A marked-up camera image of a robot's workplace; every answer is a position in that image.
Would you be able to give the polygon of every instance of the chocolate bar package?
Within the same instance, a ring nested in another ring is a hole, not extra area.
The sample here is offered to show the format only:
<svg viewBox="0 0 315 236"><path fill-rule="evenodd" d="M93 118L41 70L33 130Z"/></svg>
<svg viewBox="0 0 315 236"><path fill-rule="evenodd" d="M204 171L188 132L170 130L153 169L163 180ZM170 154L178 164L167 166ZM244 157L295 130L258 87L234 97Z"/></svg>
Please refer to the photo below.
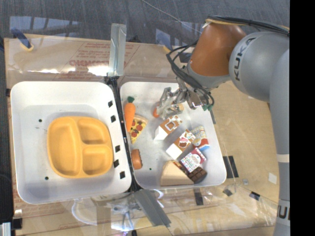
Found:
<svg viewBox="0 0 315 236"><path fill-rule="evenodd" d="M208 173L199 166L193 172L189 173L188 177L193 181L194 184L196 184L204 180L207 174Z"/></svg>
<svg viewBox="0 0 315 236"><path fill-rule="evenodd" d="M206 160L207 159L202 152L198 148L195 148L192 152L182 158L180 163L189 173L191 173Z"/></svg>

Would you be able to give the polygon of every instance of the gray carpet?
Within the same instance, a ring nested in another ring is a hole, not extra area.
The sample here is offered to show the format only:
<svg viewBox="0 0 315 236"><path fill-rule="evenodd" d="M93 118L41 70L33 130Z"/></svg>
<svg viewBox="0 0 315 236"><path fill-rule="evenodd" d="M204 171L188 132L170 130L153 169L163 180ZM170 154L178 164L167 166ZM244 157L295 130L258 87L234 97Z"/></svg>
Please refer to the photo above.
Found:
<svg viewBox="0 0 315 236"><path fill-rule="evenodd" d="M0 0L0 36L25 33L110 39L112 23L127 25L127 40L189 43L208 15L290 26L290 0ZM12 215L4 54L0 52L0 224Z"/></svg>

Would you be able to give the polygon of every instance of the toy cake slice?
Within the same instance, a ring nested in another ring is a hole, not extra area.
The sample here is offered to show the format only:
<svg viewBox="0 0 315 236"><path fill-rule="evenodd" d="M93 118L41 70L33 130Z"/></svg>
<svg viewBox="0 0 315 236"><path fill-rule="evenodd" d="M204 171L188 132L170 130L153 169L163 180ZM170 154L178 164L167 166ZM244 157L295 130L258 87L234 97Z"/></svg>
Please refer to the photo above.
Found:
<svg viewBox="0 0 315 236"><path fill-rule="evenodd" d="M189 185L194 182L176 165L176 161L167 161L162 170L160 185Z"/></svg>

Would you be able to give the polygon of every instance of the black cable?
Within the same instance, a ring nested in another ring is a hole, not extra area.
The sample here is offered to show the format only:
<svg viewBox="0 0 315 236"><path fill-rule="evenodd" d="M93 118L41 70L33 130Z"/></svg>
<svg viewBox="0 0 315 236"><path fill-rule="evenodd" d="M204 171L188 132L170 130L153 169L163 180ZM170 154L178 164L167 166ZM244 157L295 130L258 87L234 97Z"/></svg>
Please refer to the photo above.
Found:
<svg viewBox="0 0 315 236"><path fill-rule="evenodd" d="M180 54L182 54L184 51L186 51L189 47L195 46L197 43L198 43L198 40L196 40L195 42L191 43L190 45L182 46L183 49L173 58L173 61L174 61Z"/></svg>
<svg viewBox="0 0 315 236"><path fill-rule="evenodd" d="M252 27L263 28L265 30L270 30L273 32L285 34L287 36L290 35L289 29L283 26L275 25L268 22L241 19L241 18L223 17L223 16L208 16L208 18L211 20L217 20L217 21L226 22L226 23L243 24L243 25L248 25Z"/></svg>
<svg viewBox="0 0 315 236"><path fill-rule="evenodd" d="M177 50L179 50L179 49L183 49L183 48L185 48L185 47L187 47L187 46L188 46L188 45L184 45L184 46L180 46L180 47L177 47L177 48L175 48L175 49L172 49L170 53L172 53L172 52L174 52L174 51L177 51Z"/></svg>
<svg viewBox="0 0 315 236"><path fill-rule="evenodd" d="M186 82L188 85L190 85L191 87L193 87L196 90L199 90L203 96L205 97L205 99L207 100L207 105L209 104L208 98L211 98L212 100L212 106L214 104L214 99L211 96L211 93L208 92L197 80L195 80L193 77L189 76L187 73L183 72L175 63L174 63L174 59L171 58L170 56L171 52L166 54L166 57L168 59L168 61L171 64L171 68L172 71L175 73L175 75L181 79L182 81Z"/></svg>

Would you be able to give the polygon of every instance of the orange object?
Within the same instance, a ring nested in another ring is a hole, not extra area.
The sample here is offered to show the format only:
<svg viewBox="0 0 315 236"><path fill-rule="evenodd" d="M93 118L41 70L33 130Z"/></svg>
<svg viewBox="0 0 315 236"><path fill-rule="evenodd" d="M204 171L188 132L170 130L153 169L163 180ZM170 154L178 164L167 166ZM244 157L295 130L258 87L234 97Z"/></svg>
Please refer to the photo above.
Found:
<svg viewBox="0 0 315 236"><path fill-rule="evenodd" d="M132 165L135 170L140 170L142 168L142 160L140 156L140 150L138 149L133 149L131 151L131 160L132 160Z"/></svg>
<svg viewBox="0 0 315 236"><path fill-rule="evenodd" d="M113 148L107 126L91 117L60 117L47 132L52 169L62 177L95 177L110 170Z"/></svg>
<svg viewBox="0 0 315 236"><path fill-rule="evenodd" d="M153 116L154 116L155 118L158 118L158 117L159 117L159 115L158 115L158 113L157 113L157 107L155 107L154 110L153 110Z"/></svg>
<svg viewBox="0 0 315 236"><path fill-rule="evenodd" d="M191 55L192 70L202 76L228 75L228 64L236 44L246 33L235 25L209 24Z"/></svg>
<svg viewBox="0 0 315 236"><path fill-rule="evenodd" d="M134 98L129 96L128 103L124 107L125 124L127 132L131 130L134 115L136 113L136 106L133 104Z"/></svg>

